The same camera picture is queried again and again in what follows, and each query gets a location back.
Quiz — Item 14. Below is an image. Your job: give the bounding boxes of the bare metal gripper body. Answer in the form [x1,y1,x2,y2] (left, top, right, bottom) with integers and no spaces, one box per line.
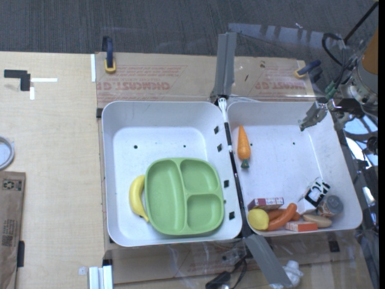
[327,82,378,114]

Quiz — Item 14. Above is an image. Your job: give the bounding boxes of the white plastic tray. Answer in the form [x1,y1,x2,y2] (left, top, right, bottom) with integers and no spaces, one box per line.
[101,101,244,248]
[226,101,364,238]

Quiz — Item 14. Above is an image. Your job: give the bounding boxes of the orange carrot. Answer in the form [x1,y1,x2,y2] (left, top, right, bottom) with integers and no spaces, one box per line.
[236,125,252,169]

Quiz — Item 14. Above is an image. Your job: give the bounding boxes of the white and black carton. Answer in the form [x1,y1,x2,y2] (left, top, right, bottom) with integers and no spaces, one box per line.
[298,176,332,216]

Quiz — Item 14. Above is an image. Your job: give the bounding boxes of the small grey-lidded can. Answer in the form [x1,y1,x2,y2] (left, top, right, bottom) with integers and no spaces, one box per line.
[316,194,345,218]

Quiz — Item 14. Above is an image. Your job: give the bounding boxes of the red and white carton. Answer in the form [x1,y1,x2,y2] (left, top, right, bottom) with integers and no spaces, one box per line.
[247,196,285,212]

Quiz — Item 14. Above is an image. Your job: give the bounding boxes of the orange sausage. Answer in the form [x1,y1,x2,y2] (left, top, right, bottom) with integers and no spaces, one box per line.
[266,208,301,222]
[265,202,298,232]

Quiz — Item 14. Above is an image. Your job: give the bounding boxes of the tan bread roll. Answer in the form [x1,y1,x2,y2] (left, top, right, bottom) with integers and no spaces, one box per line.
[302,213,333,229]

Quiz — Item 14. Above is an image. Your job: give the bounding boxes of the orange and white box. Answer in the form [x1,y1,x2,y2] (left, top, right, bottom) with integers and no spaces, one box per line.
[285,220,319,233]

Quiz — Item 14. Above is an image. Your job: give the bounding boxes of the yellow lemon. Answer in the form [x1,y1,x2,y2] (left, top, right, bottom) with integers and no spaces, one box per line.
[247,208,270,231]

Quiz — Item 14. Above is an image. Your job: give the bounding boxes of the brown cardboard board red print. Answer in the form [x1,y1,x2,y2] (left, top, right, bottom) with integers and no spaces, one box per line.
[94,51,363,285]

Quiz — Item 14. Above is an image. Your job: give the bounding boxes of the crumpled white paper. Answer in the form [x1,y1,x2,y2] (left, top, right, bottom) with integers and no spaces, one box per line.
[282,259,305,286]

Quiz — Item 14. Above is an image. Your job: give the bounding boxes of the green divided plate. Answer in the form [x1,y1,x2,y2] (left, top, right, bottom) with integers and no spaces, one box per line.
[144,157,226,237]

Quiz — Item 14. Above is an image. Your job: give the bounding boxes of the yellow banana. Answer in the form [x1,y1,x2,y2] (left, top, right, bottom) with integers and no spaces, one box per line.
[128,174,150,223]

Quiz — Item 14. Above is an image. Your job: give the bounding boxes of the clear tape roll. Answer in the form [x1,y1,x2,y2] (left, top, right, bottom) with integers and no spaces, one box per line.
[0,135,16,172]

